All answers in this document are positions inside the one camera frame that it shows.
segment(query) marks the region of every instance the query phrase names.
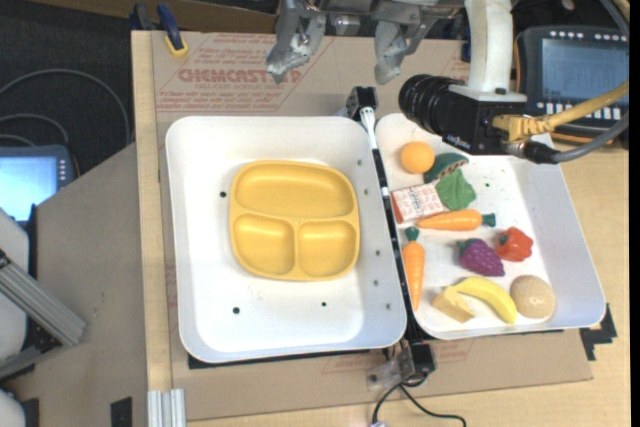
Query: toy food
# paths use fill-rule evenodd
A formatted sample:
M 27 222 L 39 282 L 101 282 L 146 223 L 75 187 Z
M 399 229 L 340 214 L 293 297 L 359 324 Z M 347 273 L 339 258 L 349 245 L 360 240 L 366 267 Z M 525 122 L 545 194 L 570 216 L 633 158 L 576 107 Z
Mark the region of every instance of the toy food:
M 522 230 L 512 226 L 498 235 L 496 253 L 503 260 L 522 262 L 531 256 L 533 239 Z
M 445 175 L 452 173 L 460 166 L 464 166 L 469 159 L 460 153 L 448 152 L 436 155 L 435 162 L 429 171 L 424 173 L 424 183 L 430 183 L 439 180 Z
M 509 291 L 519 313 L 532 319 L 551 316 L 556 307 L 556 296 L 551 286 L 538 276 L 518 276 Z
M 405 144 L 400 152 L 402 167 L 409 173 L 426 173 L 435 162 L 433 148 L 422 141 L 412 141 Z
M 515 323 L 518 316 L 516 304 L 509 292 L 497 283 L 481 276 L 471 276 L 453 287 L 461 294 L 470 295 L 488 303 L 507 324 Z
M 435 182 L 440 201 L 449 210 L 467 208 L 476 199 L 476 192 L 465 180 L 462 171 L 456 169 Z
M 482 276 L 504 276 L 502 260 L 484 240 L 467 239 L 458 242 L 458 247 L 458 262 L 465 269 Z
M 407 277 L 407 286 L 411 294 L 411 306 L 417 311 L 422 294 L 422 277 L 424 275 L 424 248 L 417 242 L 420 231 L 410 226 L 405 230 L 409 242 L 402 249 L 402 261 Z
M 442 292 L 433 298 L 431 306 L 463 324 L 476 316 L 469 309 L 464 298 L 453 287 L 445 287 Z
M 446 212 L 433 184 L 406 187 L 391 193 L 393 214 L 399 224 Z
M 495 214 L 482 215 L 473 208 L 443 212 L 418 221 L 420 228 L 432 230 L 471 231 L 480 225 L 495 226 Z

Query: yellow plate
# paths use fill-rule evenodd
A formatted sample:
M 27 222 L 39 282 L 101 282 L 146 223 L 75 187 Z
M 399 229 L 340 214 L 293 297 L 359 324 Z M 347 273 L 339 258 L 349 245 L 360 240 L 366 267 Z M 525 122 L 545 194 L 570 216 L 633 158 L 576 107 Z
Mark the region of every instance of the yellow plate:
M 229 227 L 242 266 L 268 278 L 320 281 L 351 270 L 360 251 L 351 182 L 329 166 L 262 160 L 231 185 Z

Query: white tray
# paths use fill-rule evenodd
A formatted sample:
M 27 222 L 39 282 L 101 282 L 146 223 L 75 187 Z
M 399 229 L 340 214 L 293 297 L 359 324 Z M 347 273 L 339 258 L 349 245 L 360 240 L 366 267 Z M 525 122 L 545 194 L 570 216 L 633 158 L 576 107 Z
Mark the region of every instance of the white tray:
M 380 119 L 376 137 L 391 191 L 423 183 L 422 175 L 407 173 L 400 165 L 399 152 L 406 143 L 427 142 L 436 154 L 461 153 L 402 114 Z M 551 144 L 548 136 L 540 140 Z M 418 242 L 426 251 L 421 303 L 415 312 L 420 327 L 435 338 L 456 339 L 599 323 L 605 313 L 605 300 L 560 167 L 536 165 L 511 156 L 465 156 L 469 162 L 460 169 L 477 195 L 469 207 L 483 214 L 495 213 L 497 224 L 472 232 L 420 230 Z M 412 224 L 397 224 L 401 246 L 407 243 L 404 230 Z M 485 303 L 465 296 L 476 317 L 463 324 L 432 307 L 432 299 L 445 286 L 474 275 L 456 263 L 455 242 L 471 237 L 489 242 L 509 226 L 517 226 L 533 238 L 533 254 L 524 262 L 504 262 L 505 276 L 491 279 L 509 290 L 519 275 L 541 277 L 556 295 L 553 316 L 532 320 L 518 314 L 516 323 L 507 325 Z
M 388 347 L 406 312 L 364 129 L 340 117 L 192 116 L 166 136 L 179 329 L 208 363 Z M 361 244 L 341 278 L 291 282 L 247 272 L 229 235 L 228 193 L 256 160 L 331 166 L 353 184 Z

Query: red toy pepper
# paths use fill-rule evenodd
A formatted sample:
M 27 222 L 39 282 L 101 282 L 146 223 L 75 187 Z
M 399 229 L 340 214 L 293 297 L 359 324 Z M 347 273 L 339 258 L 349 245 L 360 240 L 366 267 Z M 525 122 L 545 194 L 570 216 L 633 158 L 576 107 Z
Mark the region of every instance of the red toy pepper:
M 511 262 L 522 262 L 531 256 L 533 239 L 515 226 L 503 231 L 498 235 L 496 253 L 503 260 Z

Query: banana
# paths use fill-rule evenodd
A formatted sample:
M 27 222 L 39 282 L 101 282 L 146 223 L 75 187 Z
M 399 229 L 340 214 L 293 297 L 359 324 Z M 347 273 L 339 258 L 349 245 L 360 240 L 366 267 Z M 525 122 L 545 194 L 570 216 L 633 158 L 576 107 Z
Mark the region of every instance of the banana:
M 454 285 L 453 288 L 461 294 L 477 297 L 489 303 L 507 324 L 515 323 L 518 314 L 516 304 L 509 293 L 497 283 L 481 276 L 471 276 Z

